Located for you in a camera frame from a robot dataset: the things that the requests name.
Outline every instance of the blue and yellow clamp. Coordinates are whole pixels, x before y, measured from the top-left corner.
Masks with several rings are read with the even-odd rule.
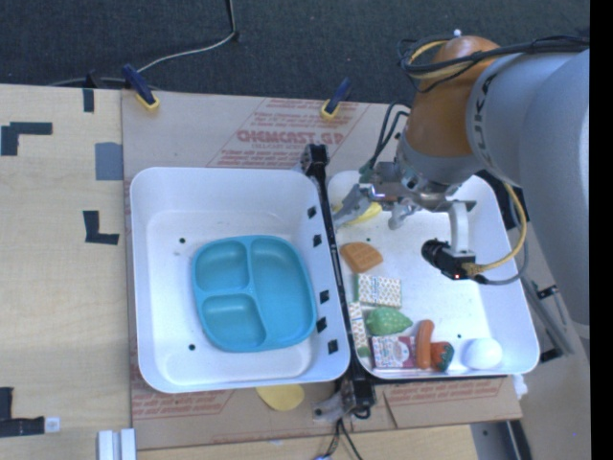
[[[130,64],[124,65],[122,68],[122,74],[124,75],[125,80],[136,91],[136,99],[138,102],[145,108],[152,110],[160,105],[159,99],[153,95],[151,89],[147,85],[147,82],[143,76],[138,73],[136,68]]]
[[[334,95],[330,99],[324,102],[320,110],[321,116],[324,119],[333,119],[338,112],[338,106],[342,101],[345,101],[352,92],[352,83],[345,77],[341,84],[334,92]]]

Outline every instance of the blue plate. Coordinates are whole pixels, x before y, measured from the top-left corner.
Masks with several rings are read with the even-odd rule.
[[[315,327],[302,257],[284,239],[232,237],[200,247],[192,284],[204,332],[220,349],[248,353],[293,346]]]

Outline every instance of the cardboard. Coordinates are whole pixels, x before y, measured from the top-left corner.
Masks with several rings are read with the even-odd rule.
[[[370,157],[386,104],[342,103],[331,121],[320,102],[159,92],[159,108],[143,108],[123,91],[125,245],[131,349],[132,422],[139,449],[160,449],[330,434],[313,405],[334,383],[305,385],[305,400],[274,411],[255,389],[163,394],[138,369],[133,306],[129,184],[147,167],[293,169],[305,146],[329,148],[328,175],[355,170]],[[391,160],[395,147],[380,160]],[[368,419],[351,417],[353,432],[500,421],[521,417],[511,377],[378,385]]]

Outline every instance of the wooden table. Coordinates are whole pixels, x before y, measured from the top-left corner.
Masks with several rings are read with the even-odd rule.
[[[122,143],[121,93],[0,85],[0,126],[51,123],[0,155],[0,387],[12,416],[57,416],[58,433],[0,439],[0,459],[96,458],[98,431],[131,427],[124,182],[97,180],[95,146]],[[83,212],[100,215],[85,241]],[[330,437],[139,451],[139,459],[312,459]],[[365,460],[477,458],[469,425],[360,433]],[[342,441],[334,459],[351,459]]]

